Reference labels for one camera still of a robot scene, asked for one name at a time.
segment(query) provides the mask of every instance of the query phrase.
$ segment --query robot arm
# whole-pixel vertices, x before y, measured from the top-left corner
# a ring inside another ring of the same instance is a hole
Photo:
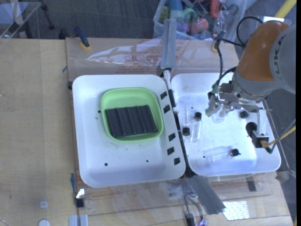
[[[296,93],[296,25],[262,23],[248,41],[232,81],[209,93],[206,115],[244,108],[257,112],[256,103],[276,89]]]

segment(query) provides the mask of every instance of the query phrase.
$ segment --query white plastic tray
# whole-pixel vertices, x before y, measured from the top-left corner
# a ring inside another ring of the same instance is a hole
[[[142,87],[152,91],[159,102],[164,131],[153,140],[119,143],[105,131],[102,94],[110,89]],[[181,177],[186,165],[163,79],[155,75],[84,75],[72,85],[79,172],[92,187],[117,186],[170,180]],[[171,110],[164,113],[169,105]],[[169,141],[169,135],[175,138]]]
[[[240,175],[275,171],[281,163],[277,148],[272,154],[264,148],[255,148],[246,132],[248,122],[257,123],[256,113],[250,113],[246,119],[241,119],[238,112],[229,112],[221,123],[213,123],[211,117],[205,115],[208,107],[207,93],[212,84],[218,79],[218,73],[187,73],[178,74],[172,79],[172,88],[176,107],[179,111],[181,125],[183,119],[181,111],[188,104],[192,111],[202,113],[202,130],[198,143],[184,139],[188,162],[191,169],[202,176]],[[227,74],[223,81],[231,80],[232,74]],[[270,124],[267,125],[269,141],[274,140]],[[204,158],[204,150],[218,146],[232,146],[237,148],[241,155],[231,160],[217,164],[208,164]]]

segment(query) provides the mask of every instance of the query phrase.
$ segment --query green bowl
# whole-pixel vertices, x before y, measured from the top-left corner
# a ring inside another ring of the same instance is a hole
[[[132,106],[143,106],[148,105],[155,125],[157,127],[156,132],[131,135],[125,137],[115,138],[110,133],[108,120],[105,114],[105,110],[132,107]],[[156,96],[150,90],[145,88],[120,88],[110,89],[106,91],[101,98],[101,109],[103,115],[104,127],[109,137],[118,142],[141,142],[154,139],[159,137],[164,129],[164,123],[160,105],[157,101]]]

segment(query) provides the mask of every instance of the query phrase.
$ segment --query transparent acrylic panel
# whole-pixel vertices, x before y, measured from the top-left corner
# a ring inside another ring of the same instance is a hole
[[[188,213],[195,223],[226,224],[245,220],[245,223],[263,223],[269,218],[280,218],[292,223],[281,184],[276,173],[207,178],[209,185],[222,200],[223,212],[208,214],[206,207],[215,204],[212,195],[198,197],[186,178],[153,184],[137,184],[110,188],[84,189],[84,207],[79,215],[88,215],[89,225],[160,225],[179,221],[183,225]],[[187,200],[190,195],[195,203]],[[203,197],[207,202],[200,203]]]
[[[160,75],[162,57],[161,39],[118,39],[88,37],[91,49],[85,51],[79,38],[66,38],[69,81],[84,74],[156,74]],[[171,76],[179,73],[218,72],[217,54],[208,59],[213,41],[177,40],[176,67]],[[224,67],[238,63],[231,56],[232,45],[221,44]]]
[[[38,225],[48,205],[40,42],[0,43],[0,218]]]
[[[0,39],[33,38],[30,30],[30,19],[40,2],[21,2],[18,0],[0,0]]]

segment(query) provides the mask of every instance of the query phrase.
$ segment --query black vial cap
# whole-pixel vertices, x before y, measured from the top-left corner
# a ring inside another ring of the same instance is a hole
[[[183,128],[183,135],[184,136],[189,136],[190,135],[190,129],[189,129],[189,127],[184,127]]]
[[[200,121],[202,119],[202,113],[201,112],[196,112],[194,114],[194,118],[197,120],[197,121]]]
[[[238,155],[240,155],[238,149],[232,149],[230,151],[231,151],[232,156],[238,156]]]
[[[257,130],[257,125],[254,122],[249,122],[246,124],[246,131],[250,137],[254,130]]]
[[[239,113],[239,117],[242,118],[242,119],[247,118],[248,116],[249,115],[248,115],[248,113],[246,111],[241,111]]]

